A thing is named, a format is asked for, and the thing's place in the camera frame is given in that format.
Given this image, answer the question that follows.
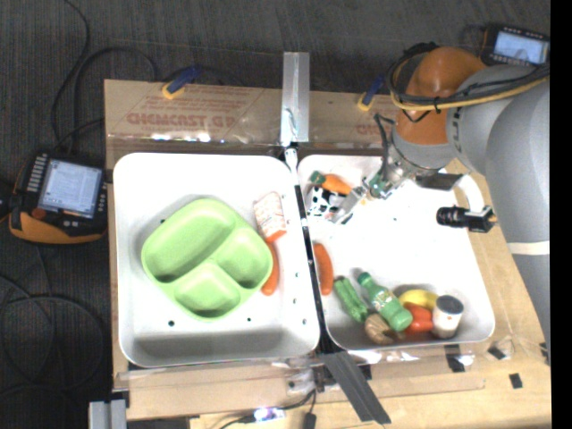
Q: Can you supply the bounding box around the orange carrot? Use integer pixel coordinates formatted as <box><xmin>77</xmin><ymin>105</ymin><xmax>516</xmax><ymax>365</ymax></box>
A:
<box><xmin>309</xmin><ymin>171</ymin><xmax>353</xmax><ymax>196</ymax></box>

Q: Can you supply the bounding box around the white and orange carton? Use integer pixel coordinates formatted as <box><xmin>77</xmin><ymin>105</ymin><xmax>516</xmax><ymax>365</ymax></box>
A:
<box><xmin>253</xmin><ymin>191</ymin><xmax>288</xmax><ymax>243</ymax></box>

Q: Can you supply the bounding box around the yellow banana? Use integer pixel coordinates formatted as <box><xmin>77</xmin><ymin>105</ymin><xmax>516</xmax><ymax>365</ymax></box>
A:
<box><xmin>399</xmin><ymin>289</ymin><xmax>439</xmax><ymax>312</ymax></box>

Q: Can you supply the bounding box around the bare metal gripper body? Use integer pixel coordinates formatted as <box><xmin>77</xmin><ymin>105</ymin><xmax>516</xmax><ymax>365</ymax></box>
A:
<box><xmin>359</xmin><ymin>153</ymin><xmax>420</xmax><ymax>199</ymax></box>

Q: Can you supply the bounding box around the black cylinder on white bracket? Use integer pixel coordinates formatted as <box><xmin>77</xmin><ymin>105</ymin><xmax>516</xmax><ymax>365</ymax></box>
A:
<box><xmin>435</xmin><ymin>174</ymin><xmax>498</xmax><ymax>235</ymax></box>

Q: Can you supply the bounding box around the green divided plate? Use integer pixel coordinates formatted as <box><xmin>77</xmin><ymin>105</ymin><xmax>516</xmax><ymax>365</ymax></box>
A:
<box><xmin>140</xmin><ymin>198</ymin><xmax>274</xmax><ymax>322</ymax></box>

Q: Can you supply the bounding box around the green plastic bottle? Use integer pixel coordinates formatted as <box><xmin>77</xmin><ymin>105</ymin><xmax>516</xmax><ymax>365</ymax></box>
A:
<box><xmin>356</xmin><ymin>272</ymin><xmax>414</xmax><ymax>332</ymax></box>

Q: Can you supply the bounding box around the brown cardboard board, red print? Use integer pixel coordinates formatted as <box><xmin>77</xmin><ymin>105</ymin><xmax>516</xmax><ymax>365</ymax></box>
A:
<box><xmin>103</xmin><ymin>78</ymin><xmax>551</xmax><ymax>422</ymax></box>

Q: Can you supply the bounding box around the white plastic tray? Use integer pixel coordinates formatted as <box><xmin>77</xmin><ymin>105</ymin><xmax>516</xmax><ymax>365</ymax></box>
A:
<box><xmin>112</xmin><ymin>152</ymin><xmax>321</xmax><ymax>369</ymax></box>
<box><xmin>296</xmin><ymin>153</ymin><xmax>496</xmax><ymax>352</ymax></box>

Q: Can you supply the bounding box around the thin black and white rod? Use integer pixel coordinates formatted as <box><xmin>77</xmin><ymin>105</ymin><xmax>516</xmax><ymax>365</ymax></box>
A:
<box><xmin>284</xmin><ymin>147</ymin><xmax>330</xmax><ymax>353</ymax></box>

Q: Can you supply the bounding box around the brown bread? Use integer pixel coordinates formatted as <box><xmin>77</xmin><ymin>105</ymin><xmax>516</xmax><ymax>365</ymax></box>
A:
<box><xmin>364</xmin><ymin>313</ymin><xmax>397</xmax><ymax>346</ymax></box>

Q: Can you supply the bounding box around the black and white cow carton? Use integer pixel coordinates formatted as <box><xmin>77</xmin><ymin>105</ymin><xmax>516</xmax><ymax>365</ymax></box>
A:
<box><xmin>306</xmin><ymin>185</ymin><xmax>348</xmax><ymax>221</ymax></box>

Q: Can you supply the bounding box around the green cucumber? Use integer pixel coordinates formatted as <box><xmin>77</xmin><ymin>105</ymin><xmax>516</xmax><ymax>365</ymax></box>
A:
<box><xmin>333</xmin><ymin>276</ymin><xmax>369</xmax><ymax>324</ymax></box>

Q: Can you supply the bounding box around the white can with dark lid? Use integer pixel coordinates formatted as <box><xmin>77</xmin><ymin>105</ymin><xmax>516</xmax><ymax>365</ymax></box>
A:
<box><xmin>431</xmin><ymin>295</ymin><xmax>465</xmax><ymax>340</ymax></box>

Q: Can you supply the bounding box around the red orange pepper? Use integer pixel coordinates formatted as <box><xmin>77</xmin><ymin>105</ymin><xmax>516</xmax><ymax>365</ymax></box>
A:
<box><xmin>404</xmin><ymin>304</ymin><xmax>434</xmax><ymax>333</ymax></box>

